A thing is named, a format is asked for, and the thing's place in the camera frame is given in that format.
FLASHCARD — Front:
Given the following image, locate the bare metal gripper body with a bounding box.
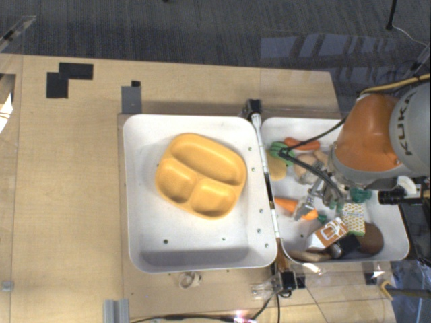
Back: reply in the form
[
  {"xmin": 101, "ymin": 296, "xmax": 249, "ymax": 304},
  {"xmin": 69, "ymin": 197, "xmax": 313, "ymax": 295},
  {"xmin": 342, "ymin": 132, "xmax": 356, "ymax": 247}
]
[{"xmin": 306, "ymin": 170, "xmax": 347, "ymax": 211}]

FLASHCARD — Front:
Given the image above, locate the orange carrot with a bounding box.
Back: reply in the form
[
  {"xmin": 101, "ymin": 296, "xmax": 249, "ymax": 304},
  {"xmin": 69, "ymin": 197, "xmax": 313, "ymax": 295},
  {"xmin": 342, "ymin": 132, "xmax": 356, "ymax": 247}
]
[
  {"xmin": 283, "ymin": 137, "xmax": 321, "ymax": 152},
  {"xmin": 273, "ymin": 196, "xmax": 319, "ymax": 222}
]

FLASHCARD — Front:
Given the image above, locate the beige mushroom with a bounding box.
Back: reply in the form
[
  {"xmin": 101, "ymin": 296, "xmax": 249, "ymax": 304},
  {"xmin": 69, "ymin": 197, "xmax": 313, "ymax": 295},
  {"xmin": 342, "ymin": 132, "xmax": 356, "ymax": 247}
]
[{"xmin": 293, "ymin": 151, "xmax": 328, "ymax": 182}]

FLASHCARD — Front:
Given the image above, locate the white and orange carton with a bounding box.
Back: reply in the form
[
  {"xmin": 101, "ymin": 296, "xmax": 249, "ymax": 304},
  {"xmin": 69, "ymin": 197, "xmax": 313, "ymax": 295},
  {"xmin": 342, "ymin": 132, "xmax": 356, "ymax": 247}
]
[{"xmin": 305, "ymin": 217, "xmax": 350, "ymax": 252}]

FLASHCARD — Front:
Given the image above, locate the green broccoli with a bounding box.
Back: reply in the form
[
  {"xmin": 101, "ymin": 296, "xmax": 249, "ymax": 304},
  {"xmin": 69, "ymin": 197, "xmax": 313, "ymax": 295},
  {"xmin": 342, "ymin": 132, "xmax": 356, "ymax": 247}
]
[
  {"xmin": 269, "ymin": 141, "xmax": 296, "ymax": 167},
  {"xmin": 349, "ymin": 187, "xmax": 373, "ymax": 204}
]

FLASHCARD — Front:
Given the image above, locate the white and yellow patterned carton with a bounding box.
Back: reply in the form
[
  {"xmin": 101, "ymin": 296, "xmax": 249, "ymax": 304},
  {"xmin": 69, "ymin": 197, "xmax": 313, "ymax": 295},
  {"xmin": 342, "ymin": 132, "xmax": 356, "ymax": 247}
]
[{"xmin": 341, "ymin": 203, "xmax": 366, "ymax": 237}]

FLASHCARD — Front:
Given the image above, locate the tan bread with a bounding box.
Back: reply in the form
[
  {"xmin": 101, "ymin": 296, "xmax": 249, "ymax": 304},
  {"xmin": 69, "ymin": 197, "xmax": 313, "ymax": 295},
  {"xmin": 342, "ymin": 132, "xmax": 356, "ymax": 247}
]
[{"xmin": 288, "ymin": 248, "xmax": 333, "ymax": 263}]

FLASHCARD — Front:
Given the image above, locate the yellow biscuit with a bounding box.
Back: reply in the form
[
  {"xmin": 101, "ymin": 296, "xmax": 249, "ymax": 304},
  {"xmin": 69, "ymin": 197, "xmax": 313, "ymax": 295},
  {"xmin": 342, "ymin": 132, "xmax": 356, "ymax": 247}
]
[{"xmin": 267, "ymin": 149, "xmax": 288, "ymax": 182}]

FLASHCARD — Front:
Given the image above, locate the black packet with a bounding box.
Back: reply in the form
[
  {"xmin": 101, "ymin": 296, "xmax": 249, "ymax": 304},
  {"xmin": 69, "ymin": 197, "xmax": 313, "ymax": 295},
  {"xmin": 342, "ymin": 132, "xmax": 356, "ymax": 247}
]
[{"xmin": 339, "ymin": 233, "xmax": 362, "ymax": 254}]

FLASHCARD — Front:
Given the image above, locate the brown round biscuit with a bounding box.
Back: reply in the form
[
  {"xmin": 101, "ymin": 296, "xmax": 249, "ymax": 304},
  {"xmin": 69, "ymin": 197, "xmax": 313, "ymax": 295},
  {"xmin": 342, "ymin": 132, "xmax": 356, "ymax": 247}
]
[{"xmin": 356, "ymin": 221, "xmax": 385, "ymax": 256}]

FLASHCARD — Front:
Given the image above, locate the white plastic tray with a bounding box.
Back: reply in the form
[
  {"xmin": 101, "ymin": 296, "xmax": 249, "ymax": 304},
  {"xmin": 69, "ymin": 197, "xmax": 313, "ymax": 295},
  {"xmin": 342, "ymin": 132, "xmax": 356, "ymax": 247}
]
[
  {"xmin": 122, "ymin": 113, "xmax": 278, "ymax": 275},
  {"xmin": 260, "ymin": 116, "xmax": 411, "ymax": 265}
]

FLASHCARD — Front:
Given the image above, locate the thin black and white rod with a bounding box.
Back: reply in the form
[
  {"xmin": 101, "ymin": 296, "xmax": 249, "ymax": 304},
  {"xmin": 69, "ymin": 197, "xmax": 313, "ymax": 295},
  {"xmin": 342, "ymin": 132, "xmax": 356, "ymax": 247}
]
[{"xmin": 251, "ymin": 112, "xmax": 281, "ymax": 239}]

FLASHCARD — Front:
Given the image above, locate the orange divided plate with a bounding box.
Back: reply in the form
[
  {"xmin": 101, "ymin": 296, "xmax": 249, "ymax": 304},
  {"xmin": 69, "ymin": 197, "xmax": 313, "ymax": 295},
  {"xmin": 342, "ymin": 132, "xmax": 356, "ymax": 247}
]
[{"xmin": 154, "ymin": 132, "xmax": 248, "ymax": 221}]

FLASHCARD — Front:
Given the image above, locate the white curled strip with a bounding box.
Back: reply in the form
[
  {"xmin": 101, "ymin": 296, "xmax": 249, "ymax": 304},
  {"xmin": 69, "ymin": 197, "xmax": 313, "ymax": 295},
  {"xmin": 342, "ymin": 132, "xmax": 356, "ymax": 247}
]
[{"xmin": 178, "ymin": 271, "xmax": 203, "ymax": 290}]

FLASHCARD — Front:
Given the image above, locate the black cylinder on white bracket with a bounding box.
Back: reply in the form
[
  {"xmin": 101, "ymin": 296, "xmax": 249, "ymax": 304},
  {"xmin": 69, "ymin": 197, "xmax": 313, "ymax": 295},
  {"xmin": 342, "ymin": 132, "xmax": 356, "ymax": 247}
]
[{"xmin": 377, "ymin": 176, "xmax": 426, "ymax": 206}]

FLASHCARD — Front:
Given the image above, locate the black block with thin wires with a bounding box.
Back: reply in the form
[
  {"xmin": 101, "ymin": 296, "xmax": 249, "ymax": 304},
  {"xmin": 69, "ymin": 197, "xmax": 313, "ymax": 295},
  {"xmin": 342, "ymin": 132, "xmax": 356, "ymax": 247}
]
[
  {"xmin": 280, "ymin": 271, "xmax": 298, "ymax": 298},
  {"xmin": 246, "ymin": 98, "xmax": 263, "ymax": 115}
]

